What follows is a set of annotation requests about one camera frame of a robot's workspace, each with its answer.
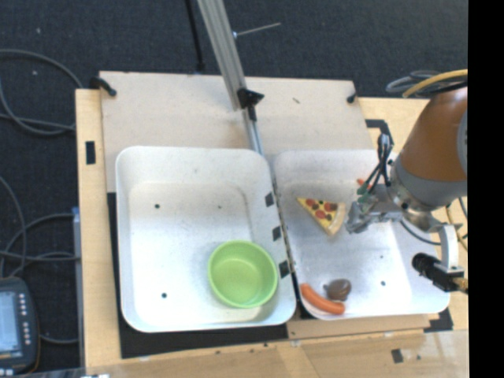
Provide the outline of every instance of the sausage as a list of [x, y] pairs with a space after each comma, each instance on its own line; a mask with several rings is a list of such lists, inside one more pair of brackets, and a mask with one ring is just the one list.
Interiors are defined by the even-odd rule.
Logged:
[[301, 284], [299, 288], [301, 289], [301, 295], [304, 299], [318, 309], [334, 313], [335, 315], [341, 315], [345, 312], [345, 304], [342, 302], [333, 302], [320, 296], [308, 283]]

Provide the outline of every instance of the pizza slice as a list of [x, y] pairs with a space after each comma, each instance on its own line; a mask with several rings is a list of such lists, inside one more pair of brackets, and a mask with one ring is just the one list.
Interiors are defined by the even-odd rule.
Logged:
[[345, 203], [315, 198], [297, 198], [299, 204], [317, 221], [328, 235], [334, 235], [345, 219]]

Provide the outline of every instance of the metal pole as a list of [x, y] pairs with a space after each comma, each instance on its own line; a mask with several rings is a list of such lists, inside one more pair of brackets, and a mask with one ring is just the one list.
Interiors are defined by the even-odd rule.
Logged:
[[[229, 25], [228, 15], [223, 0], [198, 0], [206, 30], [209, 33], [213, 52], [215, 53], [220, 72], [224, 77], [226, 88], [233, 109], [242, 109], [238, 91], [246, 89], [245, 76], [235, 45], [235, 38]], [[249, 137], [250, 146], [263, 154], [261, 139], [255, 119], [250, 118], [250, 111], [243, 111], [243, 119]]]

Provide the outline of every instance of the pepperoni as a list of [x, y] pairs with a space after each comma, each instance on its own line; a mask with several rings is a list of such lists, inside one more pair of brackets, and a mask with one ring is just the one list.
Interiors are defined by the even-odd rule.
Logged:
[[324, 219], [325, 218], [325, 211], [323, 211], [323, 210], [317, 210], [315, 212], [315, 216], [317, 218]]
[[327, 202], [324, 204], [324, 209], [325, 211], [336, 211], [336, 209], [338, 209], [338, 205]]

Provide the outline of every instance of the green bowl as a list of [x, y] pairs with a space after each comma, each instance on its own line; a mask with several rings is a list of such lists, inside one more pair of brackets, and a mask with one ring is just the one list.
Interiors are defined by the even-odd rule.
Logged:
[[228, 241], [212, 252], [208, 278], [215, 295], [236, 308], [263, 305], [278, 284], [276, 265], [268, 252], [242, 240]]

